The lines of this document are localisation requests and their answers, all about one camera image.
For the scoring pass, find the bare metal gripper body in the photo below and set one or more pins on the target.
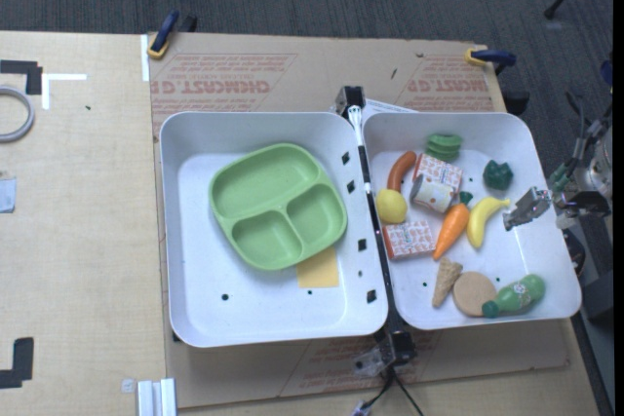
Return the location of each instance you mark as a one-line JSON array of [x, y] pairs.
[[597, 197]]

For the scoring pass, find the green divided plate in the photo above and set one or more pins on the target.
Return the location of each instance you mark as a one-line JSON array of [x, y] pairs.
[[265, 190]]

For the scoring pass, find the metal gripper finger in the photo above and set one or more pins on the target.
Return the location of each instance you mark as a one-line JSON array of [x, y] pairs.
[[516, 217], [537, 200]]

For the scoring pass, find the thin black and white rod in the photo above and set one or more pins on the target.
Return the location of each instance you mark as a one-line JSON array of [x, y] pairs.
[[363, 161]]

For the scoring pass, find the yellow flat cheese slice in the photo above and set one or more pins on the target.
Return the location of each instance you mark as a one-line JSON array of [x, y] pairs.
[[322, 275]]

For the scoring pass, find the white paper sheet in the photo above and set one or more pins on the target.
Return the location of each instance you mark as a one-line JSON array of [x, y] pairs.
[[390, 106]]

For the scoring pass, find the green plastic bottle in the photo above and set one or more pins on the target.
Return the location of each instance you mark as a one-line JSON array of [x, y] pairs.
[[517, 294]]

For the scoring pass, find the yellow lemon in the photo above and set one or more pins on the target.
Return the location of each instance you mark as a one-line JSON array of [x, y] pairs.
[[391, 206]]

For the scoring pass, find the yellow banana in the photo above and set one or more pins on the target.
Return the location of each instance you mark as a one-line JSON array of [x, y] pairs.
[[480, 219]]

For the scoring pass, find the green broccoli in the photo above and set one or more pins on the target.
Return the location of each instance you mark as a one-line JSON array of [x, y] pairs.
[[497, 175]]

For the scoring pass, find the orange and white carton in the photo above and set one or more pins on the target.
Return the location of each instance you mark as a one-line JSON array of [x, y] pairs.
[[408, 239], [441, 168]]

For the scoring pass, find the white plastic tray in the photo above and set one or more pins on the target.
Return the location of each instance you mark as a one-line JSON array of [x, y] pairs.
[[512, 253], [273, 307]]

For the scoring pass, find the tan round biscuit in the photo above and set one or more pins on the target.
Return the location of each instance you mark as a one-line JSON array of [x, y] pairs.
[[474, 293]]

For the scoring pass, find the orange carrot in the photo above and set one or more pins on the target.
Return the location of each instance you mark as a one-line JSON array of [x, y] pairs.
[[452, 224]]

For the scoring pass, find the brown cardboard board, red print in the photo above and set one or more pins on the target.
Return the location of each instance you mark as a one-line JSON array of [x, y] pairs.
[[312, 78]]

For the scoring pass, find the white can with orange print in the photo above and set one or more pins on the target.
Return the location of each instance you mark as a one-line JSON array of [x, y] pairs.
[[431, 195]]

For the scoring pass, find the green ridged stacked toy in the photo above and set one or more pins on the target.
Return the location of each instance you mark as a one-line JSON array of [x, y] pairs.
[[444, 146]]

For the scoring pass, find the tan ice cream cone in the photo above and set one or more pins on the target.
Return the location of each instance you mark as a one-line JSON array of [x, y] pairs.
[[446, 280]]

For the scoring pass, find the orange sausage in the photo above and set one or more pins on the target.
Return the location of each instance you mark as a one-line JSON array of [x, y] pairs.
[[401, 168]]

